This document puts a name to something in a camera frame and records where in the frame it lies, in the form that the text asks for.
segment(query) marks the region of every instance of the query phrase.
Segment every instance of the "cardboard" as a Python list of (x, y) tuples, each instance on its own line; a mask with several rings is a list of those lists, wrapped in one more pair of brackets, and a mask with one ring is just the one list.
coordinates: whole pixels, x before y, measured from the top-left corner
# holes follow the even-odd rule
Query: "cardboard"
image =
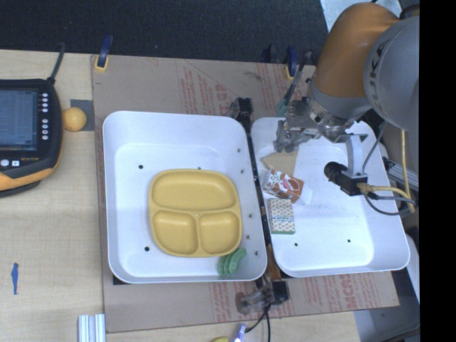
[[(106, 331), (257, 319), (258, 313), (243, 315), (236, 308), (237, 296), (256, 291), (253, 281), (138, 285), (113, 277), (107, 252), (102, 125), (117, 110), (224, 115), (238, 97), (252, 99), (252, 120), (275, 116), (276, 104), (291, 83), (286, 66), (111, 56), (107, 70), (99, 72), (94, 62), (95, 56), (91, 65)], [(314, 69), (304, 68), (294, 99), (305, 95)], [(287, 279), (287, 284), (291, 298), (272, 309), (271, 318), (398, 305), (390, 272)]]

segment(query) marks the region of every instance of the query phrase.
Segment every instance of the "wooden table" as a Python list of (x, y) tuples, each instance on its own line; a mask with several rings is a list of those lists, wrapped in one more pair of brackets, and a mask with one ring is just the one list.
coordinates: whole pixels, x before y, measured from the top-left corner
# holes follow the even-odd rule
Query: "wooden table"
[[(47, 78), (57, 53), (0, 50), (0, 78)], [(90, 55), (66, 53), (56, 76), (63, 109), (92, 100)], [(65, 132), (57, 170), (0, 198), (0, 341), (77, 341), (78, 316), (103, 313), (93, 131)], [(19, 265), (18, 293), (11, 271)], [(237, 323), (109, 333), (107, 341), (210, 342)], [(263, 321), (245, 341), (266, 341)], [(275, 318), (272, 341), (359, 341), (353, 312)]]

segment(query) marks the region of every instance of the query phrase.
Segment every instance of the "blue tape mark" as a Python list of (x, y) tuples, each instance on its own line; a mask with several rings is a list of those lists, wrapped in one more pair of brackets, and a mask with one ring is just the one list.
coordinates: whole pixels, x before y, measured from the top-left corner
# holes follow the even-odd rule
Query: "blue tape mark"
[(19, 278), (19, 264), (14, 262), (13, 271), (11, 271), (11, 278), (13, 279), (14, 295), (17, 295), (17, 279)]

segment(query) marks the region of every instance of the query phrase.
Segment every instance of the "orange ball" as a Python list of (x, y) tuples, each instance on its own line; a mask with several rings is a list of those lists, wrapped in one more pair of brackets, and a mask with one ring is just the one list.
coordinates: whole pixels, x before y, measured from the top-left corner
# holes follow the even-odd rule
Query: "orange ball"
[(78, 132), (87, 123), (87, 115), (80, 109), (72, 107), (63, 111), (63, 125), (66, 130)]

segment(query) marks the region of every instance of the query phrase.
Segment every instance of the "white tray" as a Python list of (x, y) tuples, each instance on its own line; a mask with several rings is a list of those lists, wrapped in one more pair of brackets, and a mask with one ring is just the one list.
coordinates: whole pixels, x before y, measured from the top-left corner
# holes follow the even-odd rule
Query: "white tray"
[[(259, 204), (244, 128), (228, 117), (119, 111), (103, 123), (109, 265), (131, 284), (251, 281), (266, 269)], [(237, 187), (247, 255), (237, 272), (219, 276), (219, 257), (179, 257), (154, 243), (147, 194), (171, 169), (214, 170)]]
[[(261, 159), (274, 152), (278, 120), (261, 118), (252, 126), (256, 166), (259, 176), (266, 173)], [(371, 128), (356, 123), (350, 133), (365, 133), (363, 157), (375, 142)], [(410, 251), (399, 216), (382, 215), (373, 210), (364, 196), (350, 197), (339, 186), (329, 182), (323, 173), (325, 165), (336, 161), (347, 165), (344, 144), (333, 144), (325, 138), (301, 144), (295, 177), (313, 190), (310, 205), (293, 205), (295, 234), (272, 234), (272, 246), (278, 266), (292, 277), (352, 274), (358, 272), (402, 269)], [(368, 182), (390, 186), (378, 147), (366, 167)], [(392, 195), (391, 192), (380, 194)], [(271, 195), (263, 192), (267, 201)], [(394, 201), (375, 205), (386, 212), (397, 212)]]

